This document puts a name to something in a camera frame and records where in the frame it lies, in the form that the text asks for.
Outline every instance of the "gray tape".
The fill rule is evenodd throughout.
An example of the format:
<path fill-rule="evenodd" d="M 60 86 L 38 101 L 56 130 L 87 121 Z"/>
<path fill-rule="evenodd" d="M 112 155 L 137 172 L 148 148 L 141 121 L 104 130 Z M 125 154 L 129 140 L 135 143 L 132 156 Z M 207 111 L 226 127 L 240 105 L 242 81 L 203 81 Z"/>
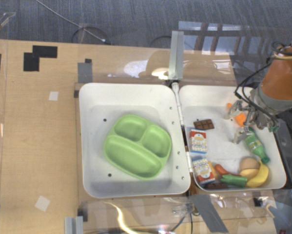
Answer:
<path fill-rule="evenodd" d="M 190 200 L 211 232 L 228 233 L 223 220 L 212 205 L 209 195 L 193 195 Z"/>
<path fill-rule="evenodd" d="M 91 63 L 78 63 L 78 82 L 93 82 L 93 71 Z"/>

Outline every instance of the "small box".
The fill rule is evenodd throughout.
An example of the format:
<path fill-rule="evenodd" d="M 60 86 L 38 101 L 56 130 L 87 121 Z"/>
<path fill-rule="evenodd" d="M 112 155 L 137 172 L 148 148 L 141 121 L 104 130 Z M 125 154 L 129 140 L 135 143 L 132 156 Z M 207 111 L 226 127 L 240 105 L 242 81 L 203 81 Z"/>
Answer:
<path fill-rule="evenodd" d="M 206 132 L 197 129 L 191 129 L 190 137 L 190 151 L 193 153 L 206 154 Z"/>
<path fill-rule="evenodd" d="M 200 185 L 215 181 L 214 175 L 206 158 L 193 161 L 195 178 Z"/>

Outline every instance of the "yellow banana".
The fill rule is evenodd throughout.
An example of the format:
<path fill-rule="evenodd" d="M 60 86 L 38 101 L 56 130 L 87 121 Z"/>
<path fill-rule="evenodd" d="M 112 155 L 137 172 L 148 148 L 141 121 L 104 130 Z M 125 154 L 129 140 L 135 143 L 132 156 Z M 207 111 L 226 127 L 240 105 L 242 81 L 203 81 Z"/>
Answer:
<path fill-rule="evenodd" d="M 248 186 L 248 187 L 259 187 L 262 184 L 264 184 L 265 181 L 267 180 L 269 169 L 261 161 L 260 161 L 260 163 L 261 163 L 261 165 L 259 167 L 257 175 L 254 178 L 251 178 L 247 182 L 246 186 Z"/>

